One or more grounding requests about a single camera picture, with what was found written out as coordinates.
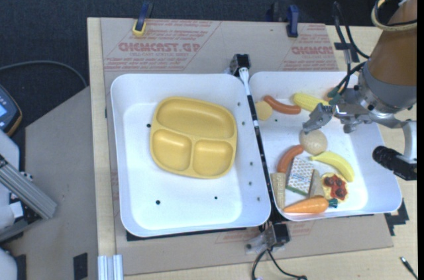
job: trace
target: blue and yellow clamp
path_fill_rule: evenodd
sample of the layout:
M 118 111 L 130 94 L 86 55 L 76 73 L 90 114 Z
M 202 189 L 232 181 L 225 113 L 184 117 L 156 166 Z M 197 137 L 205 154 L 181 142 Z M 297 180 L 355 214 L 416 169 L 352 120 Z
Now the blue and yellow clamp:
M 132 27 L 132 33 L 140 38 L 144 31 L 146 30 L 146 19 L 150 17 L 152 13 L 153 4 L 149 1 L 145 1 L 143 6 L 141 7 L 140 15 L 138 19 L 134 22 L 134 26 Z
M 286 26 L 287 28 L 287 36 L 290 38 L 297 38 L 297 22 L 299 21 L 299 9 L 296 5 L 290 5 L 287 8 L 287 20 L 289 24 Z

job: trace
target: wooden table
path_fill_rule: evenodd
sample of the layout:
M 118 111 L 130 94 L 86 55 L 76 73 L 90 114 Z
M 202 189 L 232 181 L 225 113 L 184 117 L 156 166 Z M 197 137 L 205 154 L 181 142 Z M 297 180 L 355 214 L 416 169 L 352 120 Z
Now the wooden table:
M 109 147 L 105 119 L 105 87 L 103 80 L 103 57 L 101 46 L 100 19 L 87 20 L 89 42 L 89 69 L 91 85 L 91 111 L 93 120 L 93 149 L 95 168 L 95 193 L 97 205 L 97 240 L 100 256 L 116 254 L 111 174 L 109 171 Z M 374 27 L 351 27 L 356 44 L 363 52 L 371 53 L 380 30 Z M 332 43 L 338 42 L 333 26 L 327 27 Z M 337 63 L 345 69 L 343 54 L 335 51 Z M 398 118 L 416 119 L 416 106 L 412 111 L 403 112 Z M 403 152 L 403 132 L 380 127 L 386 146 Z M 417 182 L 399 179 L 409 215 L 405 225 L 395 227 L 394 247 L 349 252 L 337 255 L 299 257 L 280 261 L 282 268 L 290 273 L 305 274 L 311 279 L 412 279 L 412 275 L 401 263 L 403 256 L 418 272 L 417 239 Z M 125 279 L 250 279 L 251 263 L 205 267 L 183 271 L 133 275 Z M 257 276 L 264 279 L 289 279 L 282 275 L 271 261 L 263 261 L 256 269 Z

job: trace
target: orange carrot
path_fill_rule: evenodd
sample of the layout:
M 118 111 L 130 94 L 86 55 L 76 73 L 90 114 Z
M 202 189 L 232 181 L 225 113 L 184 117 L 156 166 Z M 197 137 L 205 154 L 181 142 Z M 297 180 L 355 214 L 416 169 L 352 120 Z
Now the orange carrot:
M 277 164 L 277 172 L 287 173 L 288 167 L 295 156 L 302 154 L 304 151 L 302 145 L 295 145 L 291 147 L 284 155 L 281 157 Z
M 264 97 L 264 101 L 268 103 L 272 109 L 274 109 L 277 112 L 284 113 L 284 114 L 299 114 L 301 112 L 300 106 L 297 105 L 286 105 L 284 103 L 281 103 L 277 100 L 275 100 L 270 95 L 266 95 Z
M 286 213 L 322 213 L 329 208 L 329 202 L 326 198 L 318 195 L 316 197 L 301 200 L 284 208 Z

